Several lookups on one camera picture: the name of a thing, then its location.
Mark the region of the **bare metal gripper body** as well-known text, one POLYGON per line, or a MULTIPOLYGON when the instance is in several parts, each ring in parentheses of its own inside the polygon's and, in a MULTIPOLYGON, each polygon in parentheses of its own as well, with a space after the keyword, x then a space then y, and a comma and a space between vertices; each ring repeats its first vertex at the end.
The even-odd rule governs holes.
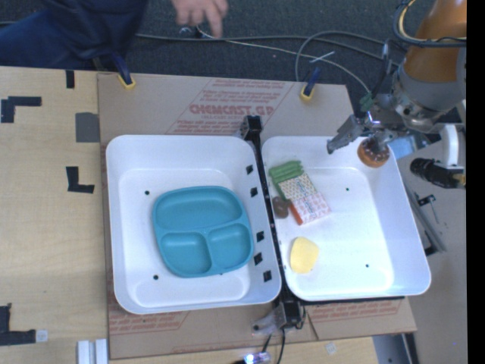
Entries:
POLYGON ((370 139, 379 129, 389 129, 396 138, 406 135, 410 130, 428 133, 442 116, 441 111, 424 107, 420 102, 411 100, 407 95, 367 93, 362 98, 364 125, 371 132, 370 139))

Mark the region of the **person's hand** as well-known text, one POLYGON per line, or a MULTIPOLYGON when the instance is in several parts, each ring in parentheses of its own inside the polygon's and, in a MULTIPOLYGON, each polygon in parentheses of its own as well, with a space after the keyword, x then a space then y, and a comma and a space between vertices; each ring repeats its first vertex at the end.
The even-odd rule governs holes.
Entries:
POLYGON ((176 11, 176 22, 181 26, 197 27, 207 22, 211 34, 221 38, 224 18, 229 5, 227 0, 170 0, 176 11))

